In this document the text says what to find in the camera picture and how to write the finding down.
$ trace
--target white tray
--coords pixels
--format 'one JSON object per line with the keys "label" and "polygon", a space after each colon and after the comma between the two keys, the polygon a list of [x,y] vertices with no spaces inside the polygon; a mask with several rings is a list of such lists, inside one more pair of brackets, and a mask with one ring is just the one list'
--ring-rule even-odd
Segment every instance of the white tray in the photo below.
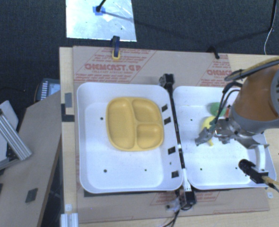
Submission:
{"label": "white tray", "polygon": [[[256,184],[238,168],[242,159],[258,163],[269,171],[269,177],[276,179],[269,148],[246,149],[237,141],[222,144],[212,138],[213,146],[204,143],[196,146],[194,139],[201,131],[204,118],[211,116],[207,108],[210,103],[219,102],[223,88],[178,87],[174,91],[174,103],[181,136],[187,177],[191,185],[201,190],[266,187]],[[232,93],[228,104],[232,104],[237,93]],[[259,141],[266,144],[264,135]]]}
{"label": "white tray", "polygon": [[[162,145],[147,151],[122,151],[110,143],[106,130],[106,107],[117,97],[143,97],[161,107],[164,125]],[[92,193],[170,191],[183,181],[171,111],[165,89],[154,85],[84,83],[77,90],[80,181]],[[175,147],[175,153],[168,149]]]}

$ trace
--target silver sheet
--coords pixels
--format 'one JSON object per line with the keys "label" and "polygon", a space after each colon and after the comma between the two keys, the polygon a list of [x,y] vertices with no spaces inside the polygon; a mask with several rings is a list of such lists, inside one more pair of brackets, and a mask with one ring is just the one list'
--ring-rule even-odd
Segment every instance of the silver sheet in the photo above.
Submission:
{"label": "silver sheet", "polygon": [[68,38],[136,42],[131,0],[107,0],[102,13],[94,8],[102,0],[66,0],[66,26]]}

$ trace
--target blue tape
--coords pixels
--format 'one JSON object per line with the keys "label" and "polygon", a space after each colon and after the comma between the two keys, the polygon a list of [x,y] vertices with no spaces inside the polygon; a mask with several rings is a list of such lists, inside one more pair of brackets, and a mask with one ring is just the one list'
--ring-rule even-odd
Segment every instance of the blue tape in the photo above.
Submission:
{"label": "blue tape", "polygon": [[97,15],[97,16],[101,16],[101,15],[103,15],[103,13],[106,12],[106,9],[103,6],[101,7],[101,11],[100,12],[97,12],[96,8],[97,8],[97,6],[92,7],[92,10],[93,10],[94,14]]}

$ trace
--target cardboard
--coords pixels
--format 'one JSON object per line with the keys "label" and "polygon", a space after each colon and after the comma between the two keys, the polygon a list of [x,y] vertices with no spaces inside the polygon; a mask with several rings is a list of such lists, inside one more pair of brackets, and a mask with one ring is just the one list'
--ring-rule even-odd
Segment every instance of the cardboard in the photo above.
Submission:
{"label": "cardboard", "polygon": [[[174,88],[182,85],[223,87],[226,84],[223,78],[232,72],[226,54],[220,54],[220,59],[216,60],[211,53],[120,50],[121,59],[113,61],[110,48],[74,47],[74,96],[84,82],[157,85],[165,73],[174,74]],[[174,192],[106,195],[84,192],[79,183],[77,117],[75,119],[79,223],[172,217],[173,212],[167,211],[166,205],[176,198]],[[269,210],[264,189],[207,191],[199,192],[196,196],[198,203],[191,210],[181,212],[181,216]]]}

